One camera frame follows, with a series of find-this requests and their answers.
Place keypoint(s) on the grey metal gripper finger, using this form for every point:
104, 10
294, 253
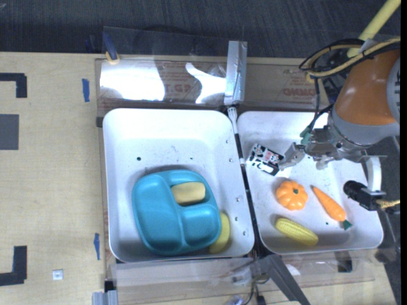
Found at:
324, 163
294, 156

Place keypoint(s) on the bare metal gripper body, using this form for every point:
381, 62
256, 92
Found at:
322, 145

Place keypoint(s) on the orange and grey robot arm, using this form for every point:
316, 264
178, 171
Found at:
365, 94

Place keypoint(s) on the black and white cow-print carton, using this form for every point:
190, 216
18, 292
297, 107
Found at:
264, 159

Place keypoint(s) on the orange pumpkin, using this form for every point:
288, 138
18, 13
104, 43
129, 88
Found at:
291, 195

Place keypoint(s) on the orange carrot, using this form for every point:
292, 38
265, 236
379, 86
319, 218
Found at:
329, 203

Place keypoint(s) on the white plastic tray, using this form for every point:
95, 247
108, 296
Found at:
324, 234
165, 138

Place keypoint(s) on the yellow corn cob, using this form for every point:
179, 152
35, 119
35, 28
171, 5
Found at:
295, 232

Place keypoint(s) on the yellow oval toy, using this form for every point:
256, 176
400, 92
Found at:
223, 237

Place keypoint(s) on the yellow bread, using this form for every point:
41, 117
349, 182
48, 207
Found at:
189, 193

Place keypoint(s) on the blue divided plate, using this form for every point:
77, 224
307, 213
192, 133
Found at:
159, 214

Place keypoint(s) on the black cylinder on white bracket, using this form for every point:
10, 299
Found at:
359, 192

